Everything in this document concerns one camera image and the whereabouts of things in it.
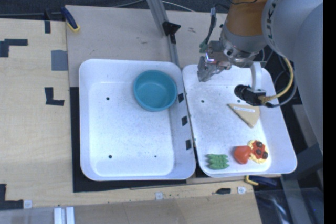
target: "gray tape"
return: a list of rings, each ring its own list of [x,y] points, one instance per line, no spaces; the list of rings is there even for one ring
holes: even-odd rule
[[[68,70],[68,52],[64,50],[51,51],[51,70],[67,71]]]

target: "toy pizza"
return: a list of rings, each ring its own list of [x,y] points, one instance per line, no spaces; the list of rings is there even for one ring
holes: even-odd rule
[[[246,164],[249,159],[262,164],[268,158],[268,149],[261,141],[250,140],[247,146],[237,146],[235,148],[234,158],[240,164]]]

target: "black clamp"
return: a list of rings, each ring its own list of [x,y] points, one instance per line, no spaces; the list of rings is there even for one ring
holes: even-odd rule
[[[170,36],[171,43],[176,44],[175,33],[181,26],[165,21],[163,22],[162,27],[166,36]]]

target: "bowl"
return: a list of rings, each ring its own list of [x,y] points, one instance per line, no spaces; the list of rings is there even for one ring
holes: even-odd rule
[[[159,70],[147,70],[137,76],[133,92],[138,104],[148,111],[165,110],[175,102],[175,81]]]

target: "wooden table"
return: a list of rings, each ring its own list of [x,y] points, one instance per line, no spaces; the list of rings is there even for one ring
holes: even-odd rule
[[[208,14],[199,16],[210,20]],[[0,19],[0,41],[28,39],[28,46],[10,46],[9,57],[0,58],[0,184],[7,184],[6,200],[31,200],[33,208],[107,205],[134,201],[155,202],[155,193],[161,192],[164,200],[171,199],[178,204],[188,223],[192,218],[185,214],[192,210],[197,212],[196,204],[205,206],[209,201],[212,201],[213,211],[205,212],[208,218],[211,215],[220,218],[224,214],[234,217],[237,221],[235,223],[240,223],[239,218],[249,219],[250,223],[260,223],[253,188],[241,177],[192,177],[187,180],[187,184],[177,186],[72,192],[69,87],[76,86],[76,68],[72,63],[78,63],[78,60],[71,62],[76,50],[73,47],[69,49],[67,40],[74,33],[69,33],[66,28],[64,22],[51,21],[51,33],[46,34],[45,22],[41,20]],[[183,33],[197,31],[205,37],[208,23],[199,29],[190,25],[181,30],[180,34],[177,33],[176,38],[181,40]],[[215,30],[214,35],[219,36],[219,33]],[[179,50],[193,45],[196,47],[194,50],[198,51],[196,40],[198,38],[185,42],[185,47]],[[68,51],[69,72],[52,70],[53,50]],[[182,57],[181,63],[197,63],[198,59],[187,54]],[[64,105],[46,105],[45,87],[53,87],[54,99],[64,100]],[[237,194],[239,186],[245,187],[247,193]],[[220,188],[231,188],[231,195],[215,195]],[[226,203],[225,210],[221,206],[222,202]],[[237,204],[245,208],[243,214],[234,210]]]

